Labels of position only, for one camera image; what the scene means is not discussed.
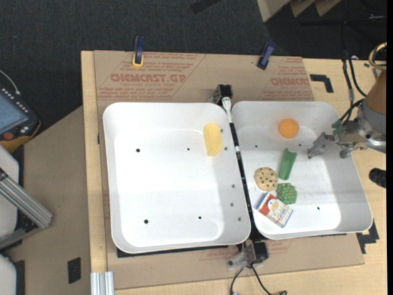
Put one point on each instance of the red, white and blue carton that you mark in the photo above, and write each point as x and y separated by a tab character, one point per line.
274	210

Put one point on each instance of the orange ball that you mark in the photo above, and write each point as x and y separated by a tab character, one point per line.
288	128

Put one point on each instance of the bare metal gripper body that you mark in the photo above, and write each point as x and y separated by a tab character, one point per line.
353	137

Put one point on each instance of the yellow potato chip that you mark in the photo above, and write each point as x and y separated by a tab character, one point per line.
212	139

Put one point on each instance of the tan chocolate chip biscuit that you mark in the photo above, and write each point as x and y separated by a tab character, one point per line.
265	179

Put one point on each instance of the brown cardboard board, red print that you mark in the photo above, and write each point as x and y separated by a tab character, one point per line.
184	78

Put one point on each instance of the green celery stick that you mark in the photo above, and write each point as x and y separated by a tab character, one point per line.
286	164

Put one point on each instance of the green grapes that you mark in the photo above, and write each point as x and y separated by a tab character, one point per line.
286	193

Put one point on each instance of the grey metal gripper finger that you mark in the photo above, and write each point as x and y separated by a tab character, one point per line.
319	143
346	152

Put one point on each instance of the thin black and white rod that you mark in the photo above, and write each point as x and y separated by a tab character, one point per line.
236	143

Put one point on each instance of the white plastic tray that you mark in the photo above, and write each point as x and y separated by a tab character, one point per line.
325	189
172	189

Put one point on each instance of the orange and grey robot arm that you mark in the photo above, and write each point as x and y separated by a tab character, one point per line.
376	97

